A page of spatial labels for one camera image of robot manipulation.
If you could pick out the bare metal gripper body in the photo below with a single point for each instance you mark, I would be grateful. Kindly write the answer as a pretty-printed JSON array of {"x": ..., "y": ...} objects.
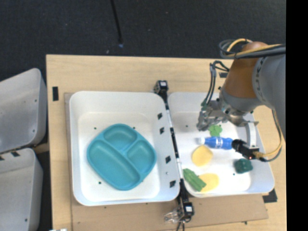
[{"x": 217, "y": 113}]

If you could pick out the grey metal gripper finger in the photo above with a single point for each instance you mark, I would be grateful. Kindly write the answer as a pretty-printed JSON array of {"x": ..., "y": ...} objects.
[
  {"x": 207, "y": 125},
  {"x": 200, "y": 122}
]

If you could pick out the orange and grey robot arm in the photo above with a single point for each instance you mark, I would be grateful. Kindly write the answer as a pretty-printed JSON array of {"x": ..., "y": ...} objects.
[{"x": 243, "y": 78}]

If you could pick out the light green toy vegetable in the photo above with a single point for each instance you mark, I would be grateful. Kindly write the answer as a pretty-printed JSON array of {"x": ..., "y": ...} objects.
[{"x": 215, "y": 130}]

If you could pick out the blue plastic bottle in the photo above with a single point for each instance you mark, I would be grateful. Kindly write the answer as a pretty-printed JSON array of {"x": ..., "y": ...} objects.
[{"x": 217, "y": 142}]

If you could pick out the yellow toy food piece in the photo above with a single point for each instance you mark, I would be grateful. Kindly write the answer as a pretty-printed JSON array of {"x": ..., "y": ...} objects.
[
  {"x": 211, "y": 180},
  {"x": 202, "y": 156}
]

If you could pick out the thin black and white rod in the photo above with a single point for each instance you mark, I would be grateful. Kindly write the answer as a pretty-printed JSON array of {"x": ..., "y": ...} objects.
[{"x": 173, "y": 138}]

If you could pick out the dark green toy broccoli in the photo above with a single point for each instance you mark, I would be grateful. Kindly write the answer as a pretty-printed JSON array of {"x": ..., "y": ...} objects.
[{"x": 243, "y": 165}]

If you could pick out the green toy vegetable stalk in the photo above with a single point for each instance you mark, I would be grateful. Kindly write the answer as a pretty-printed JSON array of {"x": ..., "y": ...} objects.
[{"x": 192, "y": 179}]

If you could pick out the white plastic tray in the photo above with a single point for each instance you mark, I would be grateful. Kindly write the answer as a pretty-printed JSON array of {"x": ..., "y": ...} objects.
[
  {"x": 226, "y": 179},
  {"x": 120, "y": 100}
]

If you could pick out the blue divided plate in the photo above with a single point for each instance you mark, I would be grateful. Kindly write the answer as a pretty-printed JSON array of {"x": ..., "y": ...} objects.
[{"x": 120, "y": 156}]

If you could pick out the black cylinder on white bracket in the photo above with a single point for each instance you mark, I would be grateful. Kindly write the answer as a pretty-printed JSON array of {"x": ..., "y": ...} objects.
[{"x": 244, "y": 148}]

